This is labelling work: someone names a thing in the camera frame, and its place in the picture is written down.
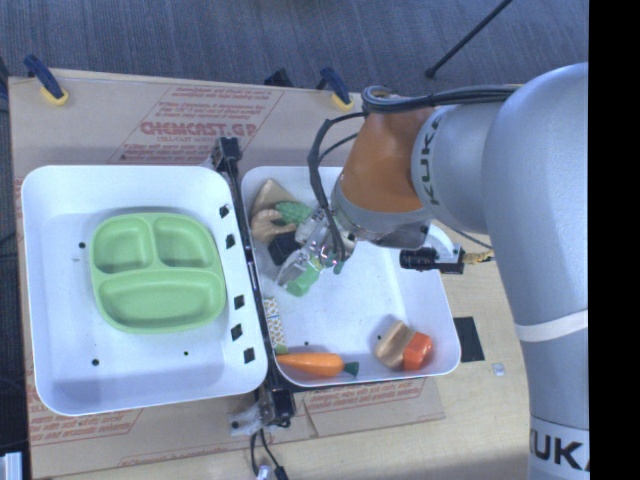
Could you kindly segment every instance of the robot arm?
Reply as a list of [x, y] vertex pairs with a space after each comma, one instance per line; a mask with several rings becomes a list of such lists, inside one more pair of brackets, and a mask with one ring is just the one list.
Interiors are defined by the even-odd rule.
[[320, 240], [349, 246], [323, 266], [358, 240], [419, 249], [433, 220], [488, 234], [527, 369], [529, 479], [589, 478], [588, 66], [470, 104], [461, 94], [433, 108], [365, 91], [372, 113], [331, 194], [339, 235]]

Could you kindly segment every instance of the green divided plate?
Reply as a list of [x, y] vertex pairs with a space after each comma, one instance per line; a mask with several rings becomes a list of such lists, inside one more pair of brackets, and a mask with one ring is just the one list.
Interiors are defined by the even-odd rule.
[[218, 248], [209, 230], [186, 215], [111, 217], [93, 233], [90, 258], [98, 309], [122, 331], [192, 329], [226, 304]]

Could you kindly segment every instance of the dark floor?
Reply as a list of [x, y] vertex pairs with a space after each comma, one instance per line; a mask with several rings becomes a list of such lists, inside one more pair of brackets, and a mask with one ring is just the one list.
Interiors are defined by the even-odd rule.
[[[406, 95], [521, 83], [588, 60], [589, 0], [514, 0], [438, 71], [503, 0], [0, 0], [0, 56], [51, 67], [261, 84], [286, 68], [315, 87], [332, 66], [351, 91]], [[0, 455], [26, 450], [10, 123], [0, 99]]]

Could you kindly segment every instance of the orange carrot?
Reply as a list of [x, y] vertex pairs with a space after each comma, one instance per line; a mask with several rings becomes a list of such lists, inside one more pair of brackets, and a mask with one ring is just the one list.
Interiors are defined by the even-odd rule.
[[346, 363], [331, 352], [300, 352], [276, 356], [280, 364], [292, 366], [318, 377], [335, 377], [345, 370], [356, 375], [358, 363]]
[[404, 370], [419, 370], [427, 361], [433, 349], [431, 337], [416, 332], [402, 353], [402, 367]]

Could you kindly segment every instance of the cardboard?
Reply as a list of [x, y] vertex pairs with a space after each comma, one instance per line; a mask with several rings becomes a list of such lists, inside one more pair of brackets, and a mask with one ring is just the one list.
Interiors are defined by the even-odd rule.
[[[52, 71], [69, 93], [60, 107], [42, 96], [37, 79], [9, 83], [33, 478], [248, 448], [248, 436], [231, 436], [227, 415], [249, 407], [252, 394], [77, 418], [55, 414], [40, 401], [31, 354], [21, 184], [31, 170], [49, 164], [206, 164], [215, 139], [223, 135], [240, 139], [241, 174], [258, 165], [304, 165], [324, 119], [343, 112], [328, 91]], [[346, 121], [331, 134], [339, 140], [360, 124]], [[348, 146], [336, 150], [326, 165], [342, 165], [347, 152]], [[291, 428], [274, 430], [272, 442], [444, 418], [431, 378], [308, 391], [295, 400]]]

